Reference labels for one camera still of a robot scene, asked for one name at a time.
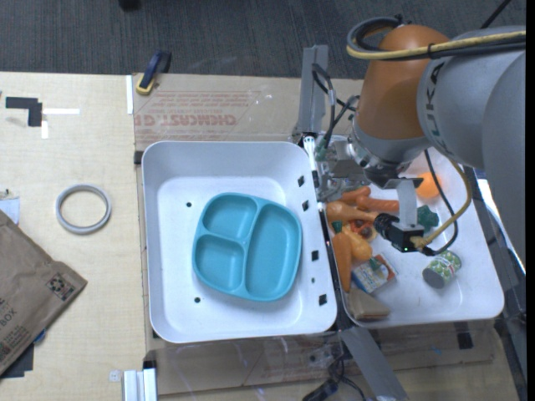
beige table surface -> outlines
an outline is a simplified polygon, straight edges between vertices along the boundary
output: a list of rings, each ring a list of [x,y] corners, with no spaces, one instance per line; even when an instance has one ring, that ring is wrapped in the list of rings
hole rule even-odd
[[[0,186],[20,195],[20,227],[52,258],[89,281],[36,346],[33,371],[23,378],[0,379],[0,399],[119,400],[121,386],[114,377],[122,370],[139,370],[146,352],[135,138],[126,78],[0,73],[0,90]],[[80,109],[80,115],[48,116],[44,140],[40,128],[27,126],[27,110],[5,108],[6,96],[38,98],[44,109]],[[78,183],[99,185],[112,201],[109,223],[88,236],[67,232],[54,213],[59,193]],[[74,223],[89,224],[103,209],[93,196],[79,194],[65,204],[65,215]],[[396,375],[410,399],[517,399],[492,325],[489,349],[486,361],[415,370],[405,364]],[[354,381],[370,395],[362,376]],[[161,398],[300,400],[321,383]],[[343,388],[331,399],[352,396]]]

gray carpet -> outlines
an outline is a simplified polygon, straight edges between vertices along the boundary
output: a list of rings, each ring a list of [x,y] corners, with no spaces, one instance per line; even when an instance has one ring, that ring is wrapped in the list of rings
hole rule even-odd
[[[503,0],[0,0],[0,71],[129,74],[155,50],[171,73],[300,77],[303,48],[329,46],[329,73],[361,79],[345,52],[356,23],[402,14],[448,37],[478,29]],[[512,0],[492,26],[526,23]]]

blue plate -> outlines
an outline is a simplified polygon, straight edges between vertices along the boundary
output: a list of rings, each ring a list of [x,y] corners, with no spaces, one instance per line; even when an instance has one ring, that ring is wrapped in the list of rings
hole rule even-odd
[[[301,245],[301,224],[288,208],[253,195],[223,193],[201,213],[193,270],[220,292],[270,302],[292,287]]]

black clamp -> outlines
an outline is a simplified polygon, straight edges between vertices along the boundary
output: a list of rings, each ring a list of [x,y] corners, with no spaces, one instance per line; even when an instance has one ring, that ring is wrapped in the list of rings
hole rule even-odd
[[[149,61],[145,73],[135,86],[135,91],[141,95],[150,94],[157,73],[169,72],[171,66],[171,52],[157,50]]]

white tray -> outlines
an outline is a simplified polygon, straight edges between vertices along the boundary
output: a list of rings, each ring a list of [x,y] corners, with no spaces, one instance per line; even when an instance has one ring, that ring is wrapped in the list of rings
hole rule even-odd
[[[160,337],[193,343],[318,333],[333,325],[333,281],[304,150],[288,142],[162,141],[146,149],[142,170],[150,322]],[[191,263],[197,222],[223,192],[275,201],[299,218],[301,262],[283,298],[254,302],[197,279]]]
[[[459,210],[466,199],[466,190],[461,177],[451,166],[450,161],[435,149],[430,149],[430,156],[436,173],[442,179],[444,193],[453,211]],[[425,156],[422,154],[401,176],[412,178],[428,170]],[[381,190],[374,186],[371,196],[397,198],[395,190]],[[424,204],[439,215],[439,226],[450,217],[440,197],[427,202],[418,200],[418,206]],[[377,236],[371,243],[374,253],[386,256],[399,275],[374,291],[372,295],[388,306],[391,313],[384,320],[355,322],[363,327],[381,328],[488,319],[497,316],[504,305],[503,290],[473,203],[458,220],[458,226],[459,233],[450,250],[461,258],[462,267],[452,282],[443,289],[430,287],[421,275],[431,257],[419,252],[399,252],[388,241]],[[450,226],[430,244],[430,247],[440,248],[446,244],[452,233],[453,226]]]

